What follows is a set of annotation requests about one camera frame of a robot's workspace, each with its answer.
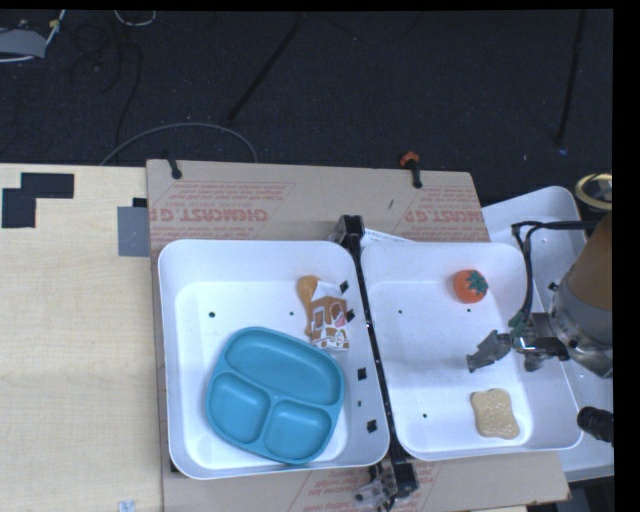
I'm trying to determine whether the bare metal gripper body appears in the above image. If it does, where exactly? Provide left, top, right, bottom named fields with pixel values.
left=510, top=311, right=614, bottom=379

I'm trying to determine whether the beige toy bread slice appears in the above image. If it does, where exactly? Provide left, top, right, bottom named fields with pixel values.
left=469, top=387, right=522, bottom=441

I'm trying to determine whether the black block with thin wires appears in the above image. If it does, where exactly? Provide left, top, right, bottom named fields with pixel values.
left=385, top=458, right=419, bottom=500
left=332, top=214, right=366, bottom=246

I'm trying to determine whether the brown cardboard board, red print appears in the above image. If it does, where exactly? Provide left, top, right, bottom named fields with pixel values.
left=145, top=158, right=573, bottom=512

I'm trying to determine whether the orange toy tomato, green top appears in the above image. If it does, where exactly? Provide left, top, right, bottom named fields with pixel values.
left=453, top=268, right=490, bottom=305

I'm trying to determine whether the black cylinder on white bracket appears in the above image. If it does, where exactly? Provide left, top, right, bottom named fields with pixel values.
left=576, top=406, right=614, bottom=444

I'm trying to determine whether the white plastic tray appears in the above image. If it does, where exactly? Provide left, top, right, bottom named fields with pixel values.
left=157, top=238, right=391, bottom=481
left=359, top=241, right=585, bottom=462

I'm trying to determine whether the blue divided plate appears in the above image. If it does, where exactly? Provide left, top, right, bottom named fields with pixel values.
left=204, top=326, right=347, bottom=466

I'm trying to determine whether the thin black rod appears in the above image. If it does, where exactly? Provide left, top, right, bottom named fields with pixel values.
left=345, top=234, right=407, bottom=466

